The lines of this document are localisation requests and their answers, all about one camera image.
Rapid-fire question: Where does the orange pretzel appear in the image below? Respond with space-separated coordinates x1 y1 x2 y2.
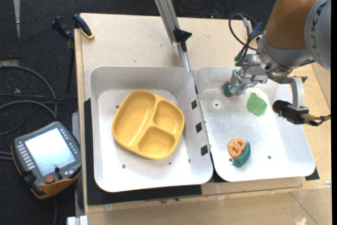
227 138 246 159

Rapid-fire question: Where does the white plastic tray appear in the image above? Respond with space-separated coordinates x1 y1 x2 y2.
194 66 316 183
88 65 214 193

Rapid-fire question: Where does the pale wood board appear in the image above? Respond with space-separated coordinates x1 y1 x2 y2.
74 12 332 213

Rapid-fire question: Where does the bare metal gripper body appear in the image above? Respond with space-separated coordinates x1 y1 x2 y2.
237 54 275 88

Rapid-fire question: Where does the green and orange toy vegetable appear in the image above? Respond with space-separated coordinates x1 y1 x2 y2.
223 81 235 99

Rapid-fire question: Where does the black cylinder on white bracket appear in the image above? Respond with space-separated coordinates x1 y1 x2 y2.
272 76 310 125

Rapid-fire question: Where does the yellow divided plate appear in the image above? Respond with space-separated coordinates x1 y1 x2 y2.
111 89 186 161

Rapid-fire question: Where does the green lettuce leaf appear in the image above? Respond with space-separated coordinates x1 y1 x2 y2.
246 92 267 116

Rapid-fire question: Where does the dark green pepper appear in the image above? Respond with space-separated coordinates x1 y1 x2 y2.
232 142 252 168

